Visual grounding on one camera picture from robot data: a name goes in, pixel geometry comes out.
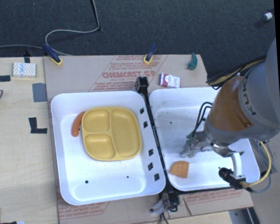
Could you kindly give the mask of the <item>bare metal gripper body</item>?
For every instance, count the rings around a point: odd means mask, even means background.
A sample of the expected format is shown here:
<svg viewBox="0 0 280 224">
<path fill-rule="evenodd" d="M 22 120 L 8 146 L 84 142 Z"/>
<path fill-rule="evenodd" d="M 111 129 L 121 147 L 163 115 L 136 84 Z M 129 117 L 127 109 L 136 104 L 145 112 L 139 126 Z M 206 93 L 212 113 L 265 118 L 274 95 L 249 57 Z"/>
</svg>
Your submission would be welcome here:
<svg viewBox="0 0 280 224">
<path fill-rule="evenodd" d="M 214 151 L 222 157 L 228 157 L 232 154 L 232 150 L 227 143 L 215 139 L 211 134 L 204 131 L 196 132 L 193 139 L 199 140 L 200 151 Z"/>
</svg>

